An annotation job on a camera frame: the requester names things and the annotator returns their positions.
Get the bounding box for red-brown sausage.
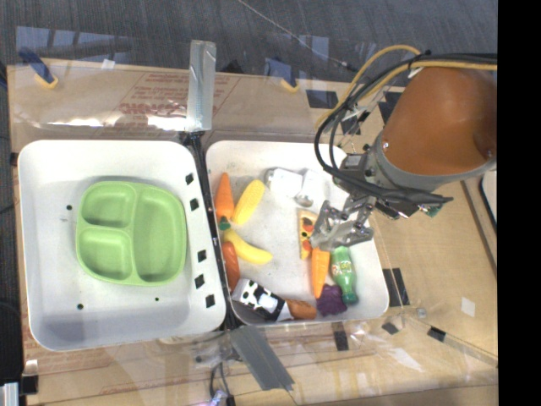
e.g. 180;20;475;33
221;240;242;294

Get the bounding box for green bottle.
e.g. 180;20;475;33
330;245;360;305

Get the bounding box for brown cardboard board, red print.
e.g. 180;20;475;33
6;57;499;406

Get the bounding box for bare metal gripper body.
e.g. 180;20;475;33
332;152;384;216

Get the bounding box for pizza slice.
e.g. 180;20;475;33
297;207;320;261

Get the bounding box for yellow banana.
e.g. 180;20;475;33
221;228;275;266

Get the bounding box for orange carrot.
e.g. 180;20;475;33
310;246;331;300
213;172;236;231

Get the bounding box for purple grapes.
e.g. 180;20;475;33
315;283;349;318

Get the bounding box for brown bread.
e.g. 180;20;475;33
286;299;319;321

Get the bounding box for yellow corn cob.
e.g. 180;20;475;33
232;178;267;227

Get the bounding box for green divided plate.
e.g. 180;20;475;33
75;179;189;288

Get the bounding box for black and white carton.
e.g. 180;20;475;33
230;277;293;323

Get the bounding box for white plastic tray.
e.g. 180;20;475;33
205;140;391;327
16;139;227;352

